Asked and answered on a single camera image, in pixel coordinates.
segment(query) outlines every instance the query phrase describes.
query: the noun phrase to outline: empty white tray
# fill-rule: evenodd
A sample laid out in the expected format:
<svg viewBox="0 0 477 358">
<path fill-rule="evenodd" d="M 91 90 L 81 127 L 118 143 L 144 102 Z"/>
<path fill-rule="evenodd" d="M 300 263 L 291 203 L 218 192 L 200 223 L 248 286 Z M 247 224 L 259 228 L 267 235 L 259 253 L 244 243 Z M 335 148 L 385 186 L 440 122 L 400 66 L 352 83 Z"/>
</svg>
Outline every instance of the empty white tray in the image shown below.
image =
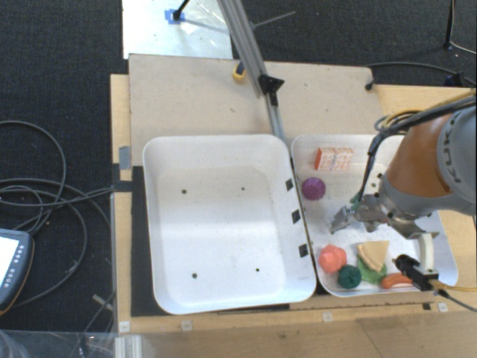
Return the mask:
<svg viewBox="0 0 477 358">
<path fill-rule="evenodd" d="M 339 230 L 334 234 L 329 232 L 335 214 L 344 205 L 350 205 L 350 199 L 358 192 L 361 186 L 367 161 L 367 150 L 372 139 L 373 136 L 371 135 L 302 135 L 295 139 L 291 151 L 300 186 L 303 181 L 310 177 L 320 178 L 326 184 L 325 196 L 319 201 L 310 201 L 302 198 L 306 226 L 313 244 L 315 256 L 319 256 L 321 249 L 325 245 L 333 244 L 343 248 L 347 252 L 348 263 L 356 266 L 356 244 L 372 240 L 389 240 L 390 244 L 385 264 L 390 274 L 398 272 L 392 259 L 400 254 L 407 254 L 419 260 L 417 240 L 404 239 L 404 237 L 386 224 L 380 225 L 372 233 L 368 233 L 363 223 L 360 222 L 354 222 L 347 228 Z M 374 193 L 377 190 L 379 186 L 377 175 L 378 173 L 384 174 L 386 172 L 401 140 L 401 136 L 394 136 L 381 144 L 365 193 Z M 351 160 L 350 168 L 347 171 L 315 171 L 313 165 L 317 150 L 324 147 L 352 148 L 353 159 Z M 435 268 L 439 271 L 440 280 L 450 285 L 455 284 L 458 278 L 457 266 L 439 214 L 435 212 L 430 217 L 418 219 L 416 223 L 424 230 L 439 231 L 439 235 L 434 239 Z M 354 289 L 343 289 L 338 284 L 338 273 L 326 273 L 319 265 L 317 268 L 318 278 L 324 289 L 340 297 L 417 290 L 413 286 L 383 289 L 380 286 L 364 281 Z"/>
<path fill-rule="evenodd" d="M 187 314 L 304 301 L 316 286 L 286 146 L 173 136 L 143 154 L 154 296 Z"/>
</svg>

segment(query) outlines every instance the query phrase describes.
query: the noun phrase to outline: orange and white box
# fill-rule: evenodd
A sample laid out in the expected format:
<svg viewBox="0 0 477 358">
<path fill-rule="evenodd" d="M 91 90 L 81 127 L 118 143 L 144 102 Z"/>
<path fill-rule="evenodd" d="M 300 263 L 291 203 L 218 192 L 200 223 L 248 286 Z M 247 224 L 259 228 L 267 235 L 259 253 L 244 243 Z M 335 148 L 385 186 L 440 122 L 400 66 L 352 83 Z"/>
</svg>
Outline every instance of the orange and white box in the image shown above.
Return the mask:
<svg viewBox="0 0 477 358">
<path fill-rule="evenodd" d="M 350 167 L 353 150 L 348 147 L 319 148 L 315 159 L 315 170 L 346 171 Z"/>
</svg>

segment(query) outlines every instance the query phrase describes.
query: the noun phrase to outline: wooden table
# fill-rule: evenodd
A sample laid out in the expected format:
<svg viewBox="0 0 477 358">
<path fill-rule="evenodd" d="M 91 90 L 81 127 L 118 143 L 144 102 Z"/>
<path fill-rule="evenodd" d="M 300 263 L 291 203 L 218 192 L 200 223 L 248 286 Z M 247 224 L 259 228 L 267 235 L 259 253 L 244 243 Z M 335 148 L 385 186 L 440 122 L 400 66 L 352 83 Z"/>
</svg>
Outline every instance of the wooden table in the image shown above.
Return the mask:
<svg viewBox="0 0 477 358">
<path fill-rule="evenodd" d="M 131 144 L 129 77 L 112 75 L 110 82 L 113 162 L 118 163 L 120 147 Z M 429 107 L 463 91 L 385 85 L 374 89 L 384 113 Z M 131 170 L 121 170 L 120 178 L 131 180 Z M 131 317 L 131 204 L 130 192 L 114 194 L 119 332 L 147 334 L 148 343 L 164 357 L 316 357 L 318 352 L 320 357 L 471 355 L 477 331 L 475 313 L 428 292 L 362 298 L 315 296 L 281 312 Z M 458 285 L 476 286 L 473 220 L 445 211 L 441 218 L 458 266 Z M 475 293 L 452 294 L 477 307 Z M 440 312 L 438 303 L 444 303 L 449 311 Z"/>
</svg>

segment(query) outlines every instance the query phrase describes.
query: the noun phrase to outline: dark floor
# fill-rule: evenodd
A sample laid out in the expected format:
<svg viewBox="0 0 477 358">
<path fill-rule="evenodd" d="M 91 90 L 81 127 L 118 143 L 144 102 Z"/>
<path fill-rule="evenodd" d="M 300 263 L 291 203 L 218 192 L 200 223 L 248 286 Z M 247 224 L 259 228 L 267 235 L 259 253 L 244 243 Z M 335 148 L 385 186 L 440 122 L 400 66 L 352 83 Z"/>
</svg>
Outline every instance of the dark floor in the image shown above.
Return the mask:
<svg viewBox="0 0 477 358">
<path fill-rule="evenodd" d="M 476 79 L 474 54 L 442 47 L 450 0 L 243 1 L 255 23 L 297 11 L 257 28 L 266 60 L 344 65 L 413 61 Z M 453 39 L 473 50 L 476 11 L 476 0 L 457 0 Z M 121 0 L 0 0 L 0 121 L 33 122 L 51 132 L 66 155 L 67 183 L 84 192 L 112 182 L 109 76 L 127 72 L 121 37 Z M 448 74 L 414 67 L 374 69 L 381 84 L 440 86 Z M 2 180 L 60 179 L 58 153 L 45 137 L 1 126 L 0 144 Z M 109 211 L 108 197 L 98 202 Z M 77 207 L 89 230 L 80 268 L 50 295 L 0 317 L 0 328 L 81 331 L 99 307 L 92 296 L 110 295 L 110 233 L 91 206 Z M 0 227 L 12 228 L 34 214 L 0 206 Z M 71 211 L 61 209 L 51 217 L 36 239 L 34 265 L 20 302 L 67 274 L 80 255 L 82 237 Z M 109 322 L 105 312 L 90 330 L 103 331 Z"/>
</svg>

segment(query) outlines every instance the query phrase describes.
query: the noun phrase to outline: blue tape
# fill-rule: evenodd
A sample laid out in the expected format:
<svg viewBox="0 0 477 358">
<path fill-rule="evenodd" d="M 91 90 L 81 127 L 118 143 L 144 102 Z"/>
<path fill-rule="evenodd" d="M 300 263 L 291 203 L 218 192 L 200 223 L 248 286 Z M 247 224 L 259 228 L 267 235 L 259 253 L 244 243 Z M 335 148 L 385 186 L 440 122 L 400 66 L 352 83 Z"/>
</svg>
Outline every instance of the blue tape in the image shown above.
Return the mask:
<svg viewBox="0 0 477 358">
<path fill-rule="evenodd" d="M 175 11 L 176 11 L 175 9 L 167 9 L 167 10 L 164 11 L 164 16 L 165 16 L 165 19 L 167 20 L 167 22 L 169 24 L 180 24 L 181 22 L 185 22 L 186 21 L 186 15 L 184 14 L 184 12 L 180 13 L 180 18 L 177 21 L 174 20 L 174 17 L 172 16 L 172 14 Z"/>
</svg>

